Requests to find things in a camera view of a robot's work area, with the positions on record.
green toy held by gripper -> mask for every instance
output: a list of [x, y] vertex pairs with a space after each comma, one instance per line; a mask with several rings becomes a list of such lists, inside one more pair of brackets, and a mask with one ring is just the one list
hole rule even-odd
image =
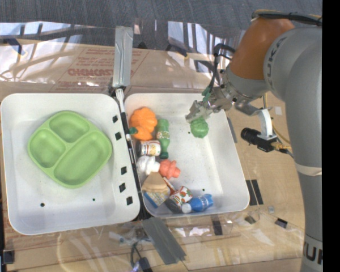
[[169, 158], [168, 146], [170, 144], [169, 121], [166, 119], [158, 119], [156, 126], [156, 139], [160, 141], [161, 159]]

green divided plate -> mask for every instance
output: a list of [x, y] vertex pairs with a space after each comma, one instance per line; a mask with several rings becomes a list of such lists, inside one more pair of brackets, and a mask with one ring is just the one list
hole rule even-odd
[[30, 158], [67, 188], [78, 188], [93, 178], [111, 157], [112, 149], [101, 130], [69, 110], [46, 120], [28, 142]]

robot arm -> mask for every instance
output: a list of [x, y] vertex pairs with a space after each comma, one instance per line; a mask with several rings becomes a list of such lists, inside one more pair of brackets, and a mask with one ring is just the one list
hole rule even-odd
[[301, 271], [322, 271], [322, 18], [298, 16], [304, 19], [301, 22], [316, 26], [296, 28], [290, 22], [292, 14], [286, 18], [279, 12], [254, 15], [220, 86], [205, 92], [205, 98], [195, 101], [185, 117], [188, 122], [201, 116], [207, 119], [211, 113], [234, 106], [249, 116], [257, 114], [262, 125], [258, 137], [271, 142], [267, 109], [259, 110], [251, 102], [268, 91], [285, 102], [305, 210]]

clear plastic sheet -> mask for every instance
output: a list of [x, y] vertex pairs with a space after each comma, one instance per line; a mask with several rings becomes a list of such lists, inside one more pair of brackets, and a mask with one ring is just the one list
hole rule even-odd
[[[131, 85], [125, 88], [126, 96], [139, 92], [201, 93], [211, 79], [213, 47], [224, 43], [236, 48], [244, 33], [220, 29], [222, 35], [214, 35], [206, 25], [143, 19], [136, 19], [131, 27]], [[18, 92], [108, 94], [113, 80], [114, 34], [114, 28], [84, 25], [1, 23], [0, 102]], [[228, 63], [222, 58], [219, 69]], [[284, 103], [272, 95], [267, 103], [273, 107], [270, 113], [275, 126], [287, 138]], [[264, 102], [259, 99], [254, 105], [261, 108]], [[8, 271], [132, 271], [139, 255], [158, 269], [154, 271], [300, 259], [304, 210], [293, 159], [280, 152], [262, 152], [241, 139], [244, 127], [259, 129], [257, 117], [247, 117], [235, 109], [226, 114], [253, 195], [243, 211], [163, 219], [184, 250], [185, 261], [165, 265], [141, 220], [21, 235], [10, 225], [3, 188], [5, 251], [15, 256], [7, 265]]]

